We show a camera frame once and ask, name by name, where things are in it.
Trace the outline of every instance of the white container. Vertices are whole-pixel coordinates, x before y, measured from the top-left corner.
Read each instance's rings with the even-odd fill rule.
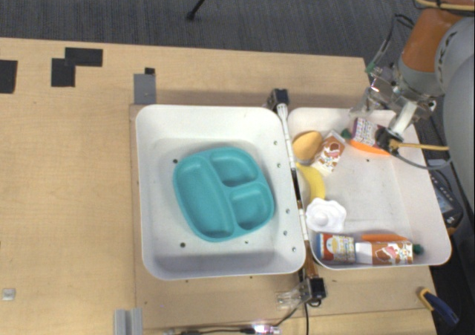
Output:
[[[150,105],[136,118],[142,258],[158,279],[294,273],[305,248],[284,134],[264,108]],[[223,242],[196,236],[174,195],[175,164],[203,150],[236,146],[257,162],[275,212],[264,227]]]
[[[393,116],[391,111],[375,111],[368,120],[387,126]],[[314,130],[325,136],[331,129],[342,131],[350,121],[347,109],[298,108],[289,115],[289,131],[291,137]],[[413,126],[404,133],[404,140],[419,142]],[[424,163],[418,149],[400,152],[413,162]],[[354,236],[355,241],[364,233],[392,232],[424,247],[424,253],[414,258],[415,266],[443,264],[449,259],[451,242],[426,170],[347,145],[335,171],[324,182],[326,199],[339,202],[347,210],[344,233]],[[315,233],[309,231],[309,236],[313,248]],[[319,261],[335,270],[386,267]]]

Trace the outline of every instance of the black tape marking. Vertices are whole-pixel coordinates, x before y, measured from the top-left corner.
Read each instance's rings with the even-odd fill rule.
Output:
[[[16,86],[16,60],[0,60],[0,94],[12,94]]]
[[[102,49],[66,47],[65,58],[67,65],[85,65],[102,67]]]
[[[74,87],[76,68],[66,64],[65,59],[51,60],[51,87]]]

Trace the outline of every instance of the wooden counter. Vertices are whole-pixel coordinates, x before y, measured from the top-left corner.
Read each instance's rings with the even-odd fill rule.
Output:
[[[101,48],[103,64],[76,67],[75,88],[53,88],[51,59],[66,47]],[[112,334],[114,310],[136,306],[145,334],[285,315],[275,293],[295,276],[136,275],[134,74],[155,68],[158,103],[259,106],[287,88],[290,108],[349,108],[367,85],[362,59],[24,39],[0,39],[0,59],[18,61],[16,90],[0,94],[0,289],[16,289],[0,301],[1,334]],[[416,297],[434,291],[427,267],[319,271],[328,297],[310,310],[311,334],[435,333]],[[286,335],[303,332],[302,315],[282,325]]]

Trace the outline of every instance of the metal bracket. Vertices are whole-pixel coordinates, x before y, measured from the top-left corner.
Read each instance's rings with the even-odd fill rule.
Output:
[[[143,335],[142,308],[115,310],[114,335]]]
[[[134,74],[134,104],[150,105],[157,102],[155,70],[146,68],[144,74]]]
[[[15,288],[7,288],[1,291],[1,300],[2,301],[13,301],[16,296]]]
[[[290,291],[277,294],[277,309],[293,310],[300,304],[309,301],[310,298],[312,298],[310,295],[310,281],[305,279]]]

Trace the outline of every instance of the teal plate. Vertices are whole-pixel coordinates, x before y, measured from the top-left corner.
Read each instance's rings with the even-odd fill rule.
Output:
[[[173,174],[175,195],[193,232],[225,241],[255,231],[274,215],[269,184],[244,150],[221,147],[181,160]]]

